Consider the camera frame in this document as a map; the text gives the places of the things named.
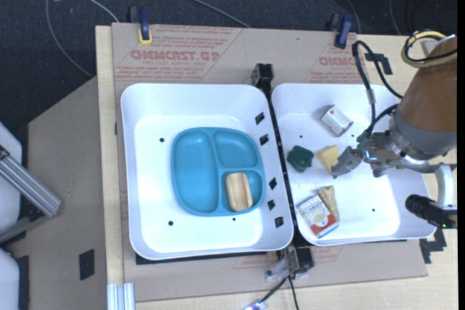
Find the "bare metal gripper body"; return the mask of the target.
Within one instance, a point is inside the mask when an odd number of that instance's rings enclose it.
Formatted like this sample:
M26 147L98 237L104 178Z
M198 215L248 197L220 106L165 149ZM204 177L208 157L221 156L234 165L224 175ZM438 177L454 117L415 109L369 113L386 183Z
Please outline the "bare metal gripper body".
M363 132L357 138L357 150L361 159L373 168L408 168L419 164L415 148L394 131Z

